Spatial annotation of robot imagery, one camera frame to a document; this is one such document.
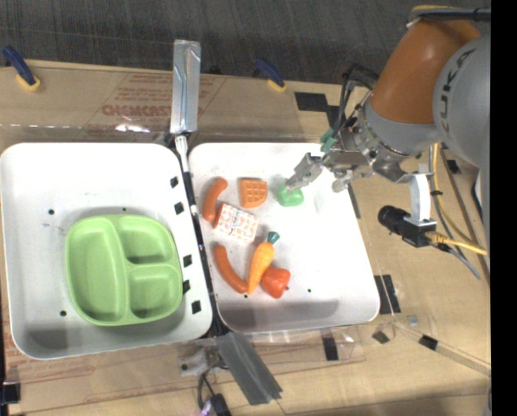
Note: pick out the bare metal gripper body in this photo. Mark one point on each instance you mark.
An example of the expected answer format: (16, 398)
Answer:
(349, 158)

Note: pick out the black cylinder on white bracket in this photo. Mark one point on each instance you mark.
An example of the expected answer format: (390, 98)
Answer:
(414, 230)

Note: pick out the white and orange carton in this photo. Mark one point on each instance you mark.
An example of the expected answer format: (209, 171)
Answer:
(235, 223)

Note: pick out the brown cardboard board red print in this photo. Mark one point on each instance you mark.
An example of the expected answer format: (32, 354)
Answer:
(414, 362)

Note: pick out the green toy pepper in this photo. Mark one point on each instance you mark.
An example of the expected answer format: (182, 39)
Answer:
(292, 198)

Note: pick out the red toy pepper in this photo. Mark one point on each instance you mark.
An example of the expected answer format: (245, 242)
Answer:
(276, 282)

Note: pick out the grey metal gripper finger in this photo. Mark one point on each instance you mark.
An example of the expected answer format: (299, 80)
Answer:
(341, 183)
(305, 172)

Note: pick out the orange toy sausage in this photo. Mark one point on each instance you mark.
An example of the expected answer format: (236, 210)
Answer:
(211, 197)
(228, 271)

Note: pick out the orange toy waffle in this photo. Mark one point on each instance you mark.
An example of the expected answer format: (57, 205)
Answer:
(253, 192)

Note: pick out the white plastic tray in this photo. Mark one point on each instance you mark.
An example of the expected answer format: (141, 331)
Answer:
(37, 180)
(327, 254)

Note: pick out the orange toy carrot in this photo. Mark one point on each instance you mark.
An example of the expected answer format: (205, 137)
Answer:
(260, 260)

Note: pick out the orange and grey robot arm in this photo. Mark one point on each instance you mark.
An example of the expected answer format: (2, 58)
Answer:
(418, 72)

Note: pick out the green divided plate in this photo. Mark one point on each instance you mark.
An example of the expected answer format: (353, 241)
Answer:
(93, 271)

